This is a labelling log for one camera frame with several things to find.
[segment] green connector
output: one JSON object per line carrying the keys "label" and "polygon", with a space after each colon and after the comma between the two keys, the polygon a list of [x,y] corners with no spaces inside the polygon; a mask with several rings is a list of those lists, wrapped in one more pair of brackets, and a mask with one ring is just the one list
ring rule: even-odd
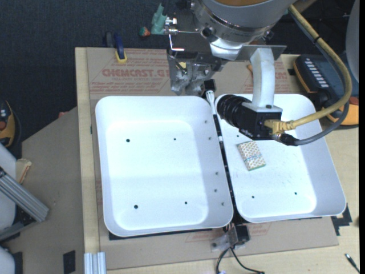
{"label": "green connector", "polygon": [[156,22],[152,25],[151,34],[164,34],[165,29],[165,21],[166,21],[167,15],[162,15],[157,18]]}
{"label": "green connector", "polygon": [[157,8],[157,11],[155,12],[155,14],[152,17],[152,25],[154,25],[156,23],[156,21],[158,20],[158,18],[160,17],[162,12],[164,11],[164,8],[165,7],[163,7],[162,4],[159,4],[159,7]]}

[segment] small box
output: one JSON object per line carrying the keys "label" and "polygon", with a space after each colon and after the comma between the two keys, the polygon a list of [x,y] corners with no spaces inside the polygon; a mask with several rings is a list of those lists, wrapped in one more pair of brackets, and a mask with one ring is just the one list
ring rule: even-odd
{"label": "small box", "polygon": [[255,141],[247,141],[237,145],[237,147],[249,171],[266,165]]}

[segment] white bracket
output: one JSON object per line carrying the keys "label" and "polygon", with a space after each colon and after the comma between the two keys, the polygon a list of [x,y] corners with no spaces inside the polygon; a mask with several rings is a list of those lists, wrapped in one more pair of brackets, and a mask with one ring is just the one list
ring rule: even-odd
{"label": "white bracket", "polygon": [[257,112],[281,112],[275,107],[275,65],[271,48],[258,48],[250,57],[253,73],[253,97],[251,103],[243,103]]}

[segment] black electronic device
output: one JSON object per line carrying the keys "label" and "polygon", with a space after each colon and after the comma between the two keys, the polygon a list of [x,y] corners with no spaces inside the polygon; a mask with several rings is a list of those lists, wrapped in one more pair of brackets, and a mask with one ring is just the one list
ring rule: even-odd
{"label": "black electronic device", "polygon": [[[342,58],[342,60],[348,67],[346,58]],[[307,92],[307,97],[313,102],[317,111],[334,104],[343,96],[343,83],[335,69],[324,56],[300,55],[294,61],[294,70],[300,83]],[[352,74],[351,79],[352,93],[350,107],[345,120],[341,123],[343,126],[359,124],[359,82]],[[340,117],[340,112],[341,110],[335,111],[327,117],[331,121],[336,122]]]}
{"label": "black electronic device", "polygon": [[253,140],[271,140],[271,130],[264,125],[266,120],[280,120],[281,112],[258,112],[245,107],[242,103],[251,103],[243,96],[224,95],[217,104],[217,112],[239,132]]}

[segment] black hole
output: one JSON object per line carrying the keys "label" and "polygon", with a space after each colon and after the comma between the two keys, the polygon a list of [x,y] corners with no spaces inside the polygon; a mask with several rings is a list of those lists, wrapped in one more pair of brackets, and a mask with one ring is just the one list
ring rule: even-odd
{"label": "black hole", "polygon": [[210,36],[212,34],[212,31],[208,27],[206,27],[203,29],[203,31],[201,33],[203,36],[205,36],[207,38],[208,36]]}

